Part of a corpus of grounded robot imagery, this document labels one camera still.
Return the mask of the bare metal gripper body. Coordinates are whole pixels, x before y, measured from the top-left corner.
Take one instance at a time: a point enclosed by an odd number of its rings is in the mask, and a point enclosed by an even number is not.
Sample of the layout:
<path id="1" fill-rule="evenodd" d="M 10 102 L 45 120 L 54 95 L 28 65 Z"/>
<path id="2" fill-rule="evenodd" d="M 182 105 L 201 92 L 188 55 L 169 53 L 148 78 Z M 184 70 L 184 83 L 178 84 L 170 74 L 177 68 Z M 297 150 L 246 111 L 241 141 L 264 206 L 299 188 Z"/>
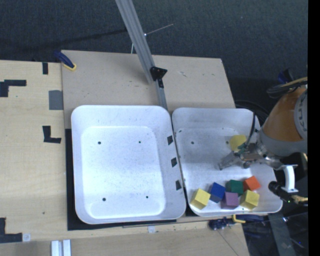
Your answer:
<path id="1" fill-rule="evenodd" d="M 248 169 L 252 164 L 266 164 L 273 169 L 280 169 L 284 165 L 282 158 L 269 151 L 263 144 L 243 143 L 237 149 L 235 154 L 241 160 L 244 169 Z"/>

